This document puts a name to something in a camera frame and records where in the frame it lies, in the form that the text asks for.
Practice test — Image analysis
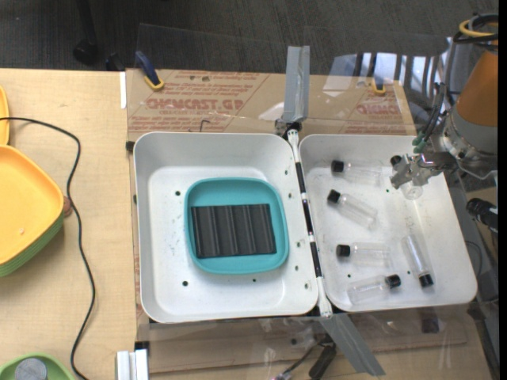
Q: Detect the green plate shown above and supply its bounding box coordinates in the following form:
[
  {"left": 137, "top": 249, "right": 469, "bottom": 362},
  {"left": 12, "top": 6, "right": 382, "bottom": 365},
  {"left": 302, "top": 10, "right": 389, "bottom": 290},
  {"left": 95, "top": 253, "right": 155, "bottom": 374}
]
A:
[
  {"left": 0, "top": 207, "right": 66, "bottom": 279},
  {"left": 0, "top": 351, "right": 77, "bottom": 380}
]

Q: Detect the teal plate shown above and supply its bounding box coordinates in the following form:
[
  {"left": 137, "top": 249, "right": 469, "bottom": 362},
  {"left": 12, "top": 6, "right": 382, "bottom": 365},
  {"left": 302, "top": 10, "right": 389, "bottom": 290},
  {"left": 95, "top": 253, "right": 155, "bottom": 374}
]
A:
[{"left": 183, "top": 177, "right": 291, "bottom": 276}]

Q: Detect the black ribbed mat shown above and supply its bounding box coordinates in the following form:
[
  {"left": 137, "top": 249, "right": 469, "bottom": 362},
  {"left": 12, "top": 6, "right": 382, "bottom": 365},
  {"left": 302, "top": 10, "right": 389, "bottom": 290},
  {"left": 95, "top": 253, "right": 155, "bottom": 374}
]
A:
[{"left": 190, "top": 203, "right": 278, "bottom": 260}]

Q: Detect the black cylinder on white bracket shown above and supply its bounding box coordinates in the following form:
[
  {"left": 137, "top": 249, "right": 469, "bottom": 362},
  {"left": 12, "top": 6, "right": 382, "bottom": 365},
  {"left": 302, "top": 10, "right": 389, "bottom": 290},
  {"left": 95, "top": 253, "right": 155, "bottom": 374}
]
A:
[{"left": 466, "top": 197, "right": 499, "bottom": 233}]

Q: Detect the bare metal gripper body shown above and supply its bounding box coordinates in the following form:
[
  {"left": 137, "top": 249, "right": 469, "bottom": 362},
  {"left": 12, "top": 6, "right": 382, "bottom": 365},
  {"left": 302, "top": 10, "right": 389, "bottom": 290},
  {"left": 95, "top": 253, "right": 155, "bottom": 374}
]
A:
[{"left": 418, "top": 140, "right": 498, "bottom": 181}]

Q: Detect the yellow plate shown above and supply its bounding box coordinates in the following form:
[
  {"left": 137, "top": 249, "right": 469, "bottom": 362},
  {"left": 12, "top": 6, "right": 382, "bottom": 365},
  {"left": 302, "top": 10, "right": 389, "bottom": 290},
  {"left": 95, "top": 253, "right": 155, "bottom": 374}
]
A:
[{"left": 0, "top": 144, "right": 66, "bottom": 267}]

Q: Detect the white plastic tray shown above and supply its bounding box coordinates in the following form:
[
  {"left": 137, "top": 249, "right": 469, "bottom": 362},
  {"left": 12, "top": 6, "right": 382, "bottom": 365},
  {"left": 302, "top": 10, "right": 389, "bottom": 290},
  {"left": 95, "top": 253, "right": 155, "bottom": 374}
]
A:
[
  {"left": 297, "top": 133, "right": 478, "bottom": 314},
  {"left": 132, "top": 131, "right": 320, "bottom": 325}
]

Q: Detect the brown cardboard board red print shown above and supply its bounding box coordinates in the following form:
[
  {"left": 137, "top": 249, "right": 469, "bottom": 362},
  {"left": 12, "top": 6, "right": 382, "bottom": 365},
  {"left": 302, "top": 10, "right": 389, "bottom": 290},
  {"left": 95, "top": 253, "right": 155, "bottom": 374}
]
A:
[{"left": 124, "top": 67, "right": 469, "bottom": 374}]

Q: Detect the black block with thin wires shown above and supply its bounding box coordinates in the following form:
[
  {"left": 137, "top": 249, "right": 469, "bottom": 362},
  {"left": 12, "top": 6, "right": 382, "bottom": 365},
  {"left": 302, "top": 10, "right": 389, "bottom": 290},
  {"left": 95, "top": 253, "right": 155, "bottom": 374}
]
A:
[{"left": 276, "top": 119, "right": 305, "bottom": 139}]

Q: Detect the clear bottle with black cap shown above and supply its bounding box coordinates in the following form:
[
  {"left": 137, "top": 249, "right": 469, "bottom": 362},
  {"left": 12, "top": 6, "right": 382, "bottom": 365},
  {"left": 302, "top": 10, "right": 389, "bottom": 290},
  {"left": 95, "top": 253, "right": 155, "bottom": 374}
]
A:
[
  {"left": 346, "top": 273, "right": 402, "bottom": 306},
  {"left": 330, "top": 159, "right": 384, "bottom": 188},
  {"left": 326, "top": 188, "right": 379, "bottom": 228},
  {"left": 390, "top": 154, "right": 425, "bottom": 201},
  {"left": 335, "top": 241, "right": 392, "bottom": 269},
  {"left": 400, "top": 233, "right": 435, "bottom": 289}
]

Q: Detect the thin black and white rod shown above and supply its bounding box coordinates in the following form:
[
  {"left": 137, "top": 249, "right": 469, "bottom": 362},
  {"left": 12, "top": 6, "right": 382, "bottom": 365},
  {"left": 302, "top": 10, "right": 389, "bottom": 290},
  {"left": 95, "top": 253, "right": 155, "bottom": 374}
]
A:
[{"left": 287, "top": 129, "right": 334, "bottom": 319}]

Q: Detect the grey cylinder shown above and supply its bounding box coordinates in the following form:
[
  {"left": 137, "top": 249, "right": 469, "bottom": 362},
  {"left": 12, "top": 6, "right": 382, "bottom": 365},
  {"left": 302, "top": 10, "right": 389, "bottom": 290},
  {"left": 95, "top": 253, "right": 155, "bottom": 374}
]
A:
[{"left": 14, "top": 357, "right": 49, "bottom": 380}]

